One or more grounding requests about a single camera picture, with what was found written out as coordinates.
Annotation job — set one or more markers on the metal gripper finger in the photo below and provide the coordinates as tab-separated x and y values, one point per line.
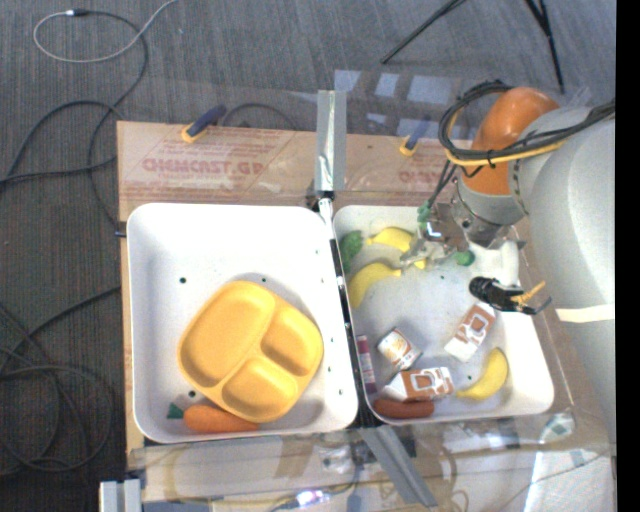
414	254
441	255

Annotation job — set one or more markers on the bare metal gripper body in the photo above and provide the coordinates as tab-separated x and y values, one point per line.
452	230

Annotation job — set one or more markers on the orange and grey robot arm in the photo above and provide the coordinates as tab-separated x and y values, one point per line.
570	210

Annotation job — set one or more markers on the yellow banana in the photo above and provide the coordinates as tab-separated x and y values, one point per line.
392	237
492	377
367	280

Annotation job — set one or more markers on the white plastic tray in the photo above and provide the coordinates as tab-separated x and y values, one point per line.
430	305
220	245

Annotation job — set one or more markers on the brown and white carton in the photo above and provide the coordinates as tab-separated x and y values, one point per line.
472	330
420	384

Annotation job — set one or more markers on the orange and white can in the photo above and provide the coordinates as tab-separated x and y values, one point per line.
397	347

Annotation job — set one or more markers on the purple and white packet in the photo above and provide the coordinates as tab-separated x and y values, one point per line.
366	362

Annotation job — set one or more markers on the brown sausage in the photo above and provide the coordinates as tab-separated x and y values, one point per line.
402	408

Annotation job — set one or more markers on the yellow divided plate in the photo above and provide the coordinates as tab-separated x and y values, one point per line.
240	345

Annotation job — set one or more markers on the brown cardboard board red print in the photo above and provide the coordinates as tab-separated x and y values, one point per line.
200	165

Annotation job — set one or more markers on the orange carrot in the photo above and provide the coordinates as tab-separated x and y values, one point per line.
215	420

